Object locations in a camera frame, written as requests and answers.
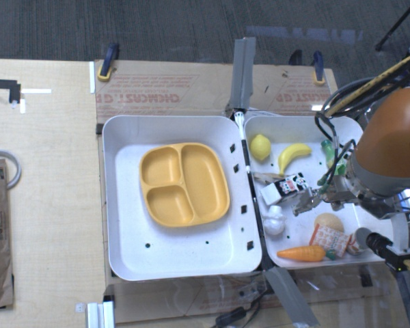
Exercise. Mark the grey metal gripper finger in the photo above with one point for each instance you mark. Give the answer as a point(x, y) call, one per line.
point(304, 194)
point(302, 209)

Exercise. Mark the green bottle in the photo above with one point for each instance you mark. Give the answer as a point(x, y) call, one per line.
point(328, 149)

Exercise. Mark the yellow divided plate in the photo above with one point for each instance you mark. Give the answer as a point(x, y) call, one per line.
point(198, 179)

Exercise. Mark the white and orange cup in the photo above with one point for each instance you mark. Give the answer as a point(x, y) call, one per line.
point(354, 246)

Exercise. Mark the black cylinder on white bracket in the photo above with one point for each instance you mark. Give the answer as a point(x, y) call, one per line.
point(379, 243)

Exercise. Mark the orange and white packet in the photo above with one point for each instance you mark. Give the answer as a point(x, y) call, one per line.
point(329, 239)

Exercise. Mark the white plastic tray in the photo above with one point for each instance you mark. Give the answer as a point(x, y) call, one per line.
point(130, 244)
point(300, 224)

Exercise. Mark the yellow lemon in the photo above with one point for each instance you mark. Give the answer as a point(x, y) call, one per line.
point(260, 147)

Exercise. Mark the white cow print carton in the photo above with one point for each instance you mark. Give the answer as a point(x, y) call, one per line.
point(287, 186)

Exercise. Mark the white snowman figure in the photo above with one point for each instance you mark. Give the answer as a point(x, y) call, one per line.
point(274, 220)

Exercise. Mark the brown cardboard board red print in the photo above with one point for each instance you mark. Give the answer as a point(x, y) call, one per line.
point(177, 91)

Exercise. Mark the beige bread roll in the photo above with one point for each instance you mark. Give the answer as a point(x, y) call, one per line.
point(329, 221)

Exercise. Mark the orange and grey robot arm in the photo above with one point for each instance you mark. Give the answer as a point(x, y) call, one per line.
point(389, 132)

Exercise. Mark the yellow banana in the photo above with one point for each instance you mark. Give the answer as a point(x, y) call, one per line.
point(290, 152)

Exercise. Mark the orange carrot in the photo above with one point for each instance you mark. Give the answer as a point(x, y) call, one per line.
point(302, 253)

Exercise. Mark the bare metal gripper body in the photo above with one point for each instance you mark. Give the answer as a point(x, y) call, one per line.
point(345, 191)

